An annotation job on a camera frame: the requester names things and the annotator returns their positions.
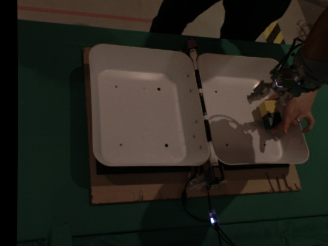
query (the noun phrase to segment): human hand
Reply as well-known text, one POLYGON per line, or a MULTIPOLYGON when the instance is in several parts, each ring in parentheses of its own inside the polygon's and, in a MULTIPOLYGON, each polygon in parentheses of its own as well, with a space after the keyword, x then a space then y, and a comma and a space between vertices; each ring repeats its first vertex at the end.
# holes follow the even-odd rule
MULTIPOLYGON (((284 114, 282 121, 271 129, 271 133, 278 131, 288 132, 290 126, 296 126, 302 119, 307 121, 307 126, 302 130, 303 133, 310 131, 315 123, 315 119, 311 113, 311 108, 314 103, 318 90, 307 93, 302 93, 299 97, 293 97, 285 102, 284 114)), ((278 100, 278 94, 272 95, 269 100, 278 100)))

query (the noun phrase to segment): cardboard sheet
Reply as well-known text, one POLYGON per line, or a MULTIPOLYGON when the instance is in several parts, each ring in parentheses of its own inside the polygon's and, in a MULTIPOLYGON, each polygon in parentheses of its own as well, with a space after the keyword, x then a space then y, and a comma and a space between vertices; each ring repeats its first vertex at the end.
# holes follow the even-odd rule
MULTIPOLYGON (((111 173, 99 170, 92 151, 91 91, 89 51, 84 48, 84 69, 88 119, 91 203, 127 203, 151 200, 180 199, 181 193, 194 172, 194 168, 138 168, 121 169, 111 173)), ((301 190, 294 164, 226 166, 225 180, 211 188, 211 196, 291 192, 301 190)), ((206 189, 188 185, 188 197, 205 197, 206 189)))

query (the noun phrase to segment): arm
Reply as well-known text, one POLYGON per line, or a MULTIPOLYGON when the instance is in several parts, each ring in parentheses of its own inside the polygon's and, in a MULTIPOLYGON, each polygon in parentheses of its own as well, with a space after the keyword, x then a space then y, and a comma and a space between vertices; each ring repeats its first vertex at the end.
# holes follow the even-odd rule
MULTIPOLYGON (((328 8, 323 11, 315 22, 309 35, 300 49, 303 64, 307 67, 308 74, 324 84, 328 83, 328 8)), ((319 89, 303 92, 299 97, 293 97, 285 102, 285 112, 282 122, 272 129, 272 132, 282 130, 287 133, 290 125, 296 125, 296 119, 307 120, 307 127, 303 133, 308 132, 314 126, 315 119, 311 113, 316 94, 319 89)))

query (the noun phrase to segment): hinged tray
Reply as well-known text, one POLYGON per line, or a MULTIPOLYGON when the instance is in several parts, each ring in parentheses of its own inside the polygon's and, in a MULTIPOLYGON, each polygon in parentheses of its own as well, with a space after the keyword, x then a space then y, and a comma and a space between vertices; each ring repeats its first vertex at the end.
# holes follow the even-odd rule
MULTIPOLYGON (((178 51, 97 45, 89 54, 92 147, 105 166, 199 166, 209 158, 191 59, 178 51)), ((272 135, 247 94, 273 59, 198 57, 215 152, 226 164, 303 163, 300 127, 272 135)))

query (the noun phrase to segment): person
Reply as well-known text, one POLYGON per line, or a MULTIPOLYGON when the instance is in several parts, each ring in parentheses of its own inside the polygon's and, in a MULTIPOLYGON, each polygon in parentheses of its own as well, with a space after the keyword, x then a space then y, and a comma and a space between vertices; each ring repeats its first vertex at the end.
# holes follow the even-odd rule
MULTIPOLYGON (((321 82, 328 83, 328 8, 326 8, 314 23, 301 49, 298 52, 303 59, 308 75, 321 82)), ((315 119, 311 109, 320 87, 314 91, 301 93, 299 97, 293 97, 285 102, 285 112, 282 122, 274 127, 271 132, 288 132, 291 125, 298 124, 302 119, 307 121, 303 133, 310 131, 315 119)), ((278 100, 277 94, 269 99, 278 100)))
POLYGON ((187 24, 222 1, 224 22, 220 38, 251 40, 286 12, 291 0, 163 0, 150 32, 182 34, 187 24))
MULTIPOLYGON (((222 1, 225 11, 220 38, 247 41, 255 41, 269 24, 281 18, 291 2, 291 0, 163 0, 157 15, 153 18, 150 32, 182 34, 187 24, 219 1, 222 1)), ((326 9, 305 39, 301 48, 304 58, 327 65, 327 25, 326 9)), ((318 89, 287 100, 282 122, 271 132, 287 133, 291 125, 296 125, 303 119, 307 121, 303 133, 310 131, 315 124, 311 108, 317 92, 318 89)), ((270 99, 279 99, 279 96, 274 94, 270 99)))

